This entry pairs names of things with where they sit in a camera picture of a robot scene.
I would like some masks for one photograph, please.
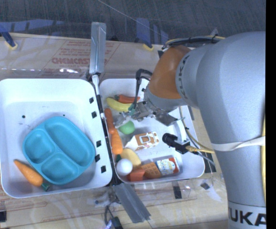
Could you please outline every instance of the toy carrot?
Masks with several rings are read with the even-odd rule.
[[[24,163],[18,161],[17,159],[14,160],[15,165],[20,170],[20,172],[24,175],[24,177],[30,182],[32,185],[36,187],[42,186],[45,191],[48,191],[50,185],[45,184],[43,182],[43,178],[40,174],[38,174],[35,170],[31,167],[25,165]]]
[[[132,104],[134,102],[134,97],[128,97],[128,96],[125,96],[124,94],[116,95],[115,99],[122,104]]]
[[[119,155],[123,152],[123,144],[118,131],[116,130],[111,137],[112,153]]]
[[[106,108],[104,110],[105,116],[106,116],[106,122],[107,122],[107,127],[108,127],[108,132],[110,134],[113,134],[116,130],[113,124],[113,117],[112,117],[112,112],[110,108]]]

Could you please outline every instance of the blue divided plate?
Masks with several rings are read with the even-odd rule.
[[[94,161],[90,139],[70,120],[50,118],[24,139],[23,153],[30,164],[50,183],[67,184]]]

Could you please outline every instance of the toy egg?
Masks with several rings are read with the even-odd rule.
[[[133,170],[133,164],[129,159],[123,158],[117,163],[116,170],[119,176],[126,176]]]

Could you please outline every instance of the white strap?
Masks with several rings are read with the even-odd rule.
[[[217,150],[217,151],[232,151],[240,147],[265,146],[265,145],[266,145],[266,136],[261,136],[246,142],[212,144],[212,147],[214,150]]]

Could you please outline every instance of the yellow banana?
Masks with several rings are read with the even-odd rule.
[[[121,111],[121,112],[128,112],[128,108],[132,105],[132,104],[122,104],[111,97],[106,98],[106,101],[109,107],[111,107],[116,111]]]

